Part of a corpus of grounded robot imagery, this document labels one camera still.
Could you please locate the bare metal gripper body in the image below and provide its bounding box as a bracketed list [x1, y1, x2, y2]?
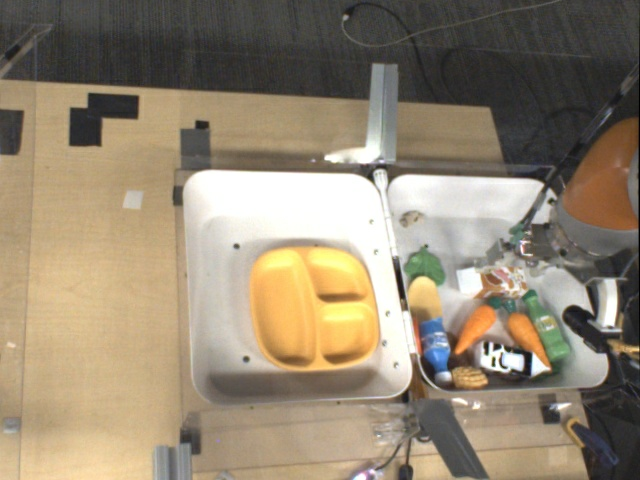
[522, 222, 569, 268]

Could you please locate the white and orange carton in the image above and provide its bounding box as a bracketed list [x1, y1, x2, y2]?
[455, 263, 530, 301]

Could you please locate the white plastic tray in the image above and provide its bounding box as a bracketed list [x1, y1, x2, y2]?
[387, 173, 611, 394]
[181, 169, 414, 407]

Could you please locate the green broccoli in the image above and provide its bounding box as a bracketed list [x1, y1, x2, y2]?
[403, 247, 447, 286]

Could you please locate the orange carrot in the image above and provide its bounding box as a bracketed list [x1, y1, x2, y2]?
[501, 298, 553, 370]
[453, 296, 504, 357]

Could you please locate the green bottle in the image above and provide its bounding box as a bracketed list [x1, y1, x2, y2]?
[521, 288, 572, 364]

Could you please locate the pale yellow bread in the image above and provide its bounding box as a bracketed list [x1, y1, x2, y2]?
[407, 275, 444, 322]

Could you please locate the black and white carton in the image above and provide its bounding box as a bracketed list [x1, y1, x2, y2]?
[471, 340, 551, 381]

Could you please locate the blue bottle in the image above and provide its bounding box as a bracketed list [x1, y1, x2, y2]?
[418, 316, 454, 387]

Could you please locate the tan biscuit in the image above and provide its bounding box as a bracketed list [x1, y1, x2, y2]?
[450, 365, 490, 391]

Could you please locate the orange divided plate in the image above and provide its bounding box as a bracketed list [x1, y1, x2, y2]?
[248, 245, 381, 371]

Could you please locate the black cylinder on white bracket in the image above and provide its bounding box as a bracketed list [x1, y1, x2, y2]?
[561, 276, 627, 354]

